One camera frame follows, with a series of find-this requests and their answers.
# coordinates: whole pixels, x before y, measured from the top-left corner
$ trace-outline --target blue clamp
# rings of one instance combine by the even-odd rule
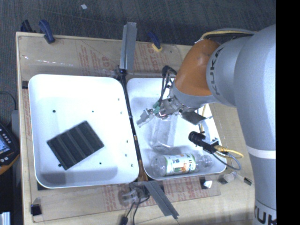
[[[38,22],[38,26],[40,27],[40,29],[42,30],[42,32],[45,33],[44,38],[46,39],[46,41],[49,44],[54,43],[55,39],[52,36],[52,31],[50,29],[49,23],[45,19],[41,19]]]
[[[151,38],[153,44],[152,47],[155,51],[160,52],[163,48],[160,45],[158,37],[153,32],[148,32],[147,35]]]

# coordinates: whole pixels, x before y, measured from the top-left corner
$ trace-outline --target bottle label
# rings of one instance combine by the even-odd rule
[[[196,161],[192,154],[164,155],[167,161],[166,175],[191,173],[196,169]]]

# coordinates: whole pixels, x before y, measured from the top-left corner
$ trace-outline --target white plastic tray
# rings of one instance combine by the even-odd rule
[[[134,181],[139,173],[124,91],[107,77],[36,75],[29,81],[35,175],[46,188]],[[104,147],[68,170],[46,141],[87,121]]]
[[[149,123],[143,125],[139,128],[136,124],[136,121],[139,120],[140,115],[143,110],[146,108],[150,109],[157,102],[160,97],[161,92],[161,82],[160,78],[133,78],[130,79],[127,83],[128,96],[130,101],[130,107],[132,110],[132,115],[135,124],[135,131],[137,135],[137,139],[139,142],[139,147],[141,150],[141,156],[143,161],[143,166],[145,172],[149,177],[155,180],[166,180],[173,178],[182,178],[189,176],[197,176],[197,175],[206,175],[213,173],[221,173],[225,170],[225,165],[219,162],[213,155],[203,151],[201,147],[196,147],[191,141],[188,139],[188,135],[192,131],[199,132],[198,125],[195,126],[186,120],[182,119],[178,116],[177,120],[177,128],[175,133],[175,143],[174,149],[171,154],[181,154],[193,151],[199,151],[202,155],[211,156],[214,165],[205,171],[194,172],[194,173],[184,173],[180,175],[172,175],[166,177],[158,177],[153,174],[151,168],[151,160],[153,157],[157,155],[157,153],[150,147],[150,135],[154,129],[155,122],[151,120]],[[205,117],[211,116],[211,111],[209,106],[205,109]],[[213,119],[210,122],[210,133],[213,133],[216,138],[219,138],[217,128]]]

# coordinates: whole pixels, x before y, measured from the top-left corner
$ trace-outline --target white tape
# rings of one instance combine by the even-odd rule
[[[265,159],[276,159],[276,150],[259,150],[247,146],[248,153],[257,157]]]

